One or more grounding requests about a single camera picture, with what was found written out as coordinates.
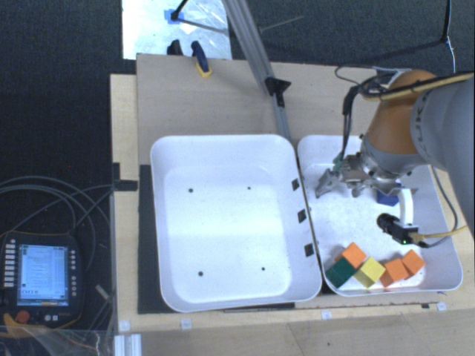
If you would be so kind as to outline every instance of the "toy block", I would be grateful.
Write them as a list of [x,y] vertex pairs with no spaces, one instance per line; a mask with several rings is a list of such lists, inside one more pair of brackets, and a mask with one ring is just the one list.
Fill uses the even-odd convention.
[[355,278],[361,282],[362,285],[369,288],[379,280],[385,271],[386,269],[383,265],[372,257],[368,257],[361,268],[355,273]]
[[327,279],[339,289],[341,285],[347,282],[351,276],[356,272],[356,269],[347,261],[346,258],[342,257],[333,265],[330,269],[325,271],[325,276]]
[[386,271],[381,276],[381,283],[384,287],[388,287],[391,283],[405,280],[409,277],[409,272],[400,258],[385,263],[384,267]]
[[335,261],[342,257],[346,258],[353,268],[358,268],[366,258],[366,254],[355,243],[351,243],[335,258]]
[[414,274],[416,274],[419,270],[422,269],[422,266],[425,265],[424,260],[412,249],[408,253],[406,253],[406,255],[404,255],[404,257],[402,258],[402,263],[404,263],[404,266],[406,267],[407,272],[409,273],[409,277],[412,277]]

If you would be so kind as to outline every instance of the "screen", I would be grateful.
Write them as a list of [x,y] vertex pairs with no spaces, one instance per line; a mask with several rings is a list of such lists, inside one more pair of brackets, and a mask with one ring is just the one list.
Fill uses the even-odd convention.
[[18,306],[68,305],[68,247],[19,246]]

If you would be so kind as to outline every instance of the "control panel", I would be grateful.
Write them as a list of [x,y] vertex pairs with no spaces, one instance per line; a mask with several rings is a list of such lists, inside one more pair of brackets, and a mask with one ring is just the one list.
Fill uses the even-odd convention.
[[82,260],[76,239],[10,232],[0,248],[0,317],[20,326],[66,326],[83,303]]

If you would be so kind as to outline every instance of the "white plastic tray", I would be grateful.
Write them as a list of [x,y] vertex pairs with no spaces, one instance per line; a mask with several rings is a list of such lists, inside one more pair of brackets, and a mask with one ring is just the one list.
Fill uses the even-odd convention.
[[[360,146],[358,137],[350,137],[347,154],[359,151]],[[395,207],[380,205],[376,202],[376,192],[369,189],[360,197],[353,198],[351,190],[344,184],[319,199],[315,197],[318,179],[333,166],[333,159],[340,149],[341,136],[307,136],[298,144],[298,158],[323,270],[331,267],[335,257],[351,242],[381,263],[413,249],[422,256],[426,266],[414,277],[387,288],[378,281],[366,289],[354,277],[339,289],[326,279],[330,288],[344,296],[456,289],[462,282],[462,267],[452,239],[422,249],[398,244],[377,226],[376,219],[382,213],[399,217],[399,204]],[[413,204],[414,222],[419,225],[419,231],[426,234],[448,231],[428,167],[419,166],[410,177],[403,177],[401,181],[407,187],[418,188],[413,195]]]
[[295,302],[319,292],[295,152],[283,137],[164,137],[151,166],[160,286],[172,309]]

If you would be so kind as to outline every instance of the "orange block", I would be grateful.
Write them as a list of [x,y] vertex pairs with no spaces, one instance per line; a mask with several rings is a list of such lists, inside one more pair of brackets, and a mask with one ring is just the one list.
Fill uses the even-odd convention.
[[357,269],[363,263],[366,254],[355,243],[351,243],[335,258],[335,261],[340,260],[342,257],[346,258],[348,263]]
[[384,287],[388,287],[391,283],[395,283],[396,281],[409,278],[409,272],[400,258],[385,263],[384,267],[386,271],[380,279]]
[[412,249],[401,260],[409,273],[409,277],[412,277],[425,265],[424,260]]

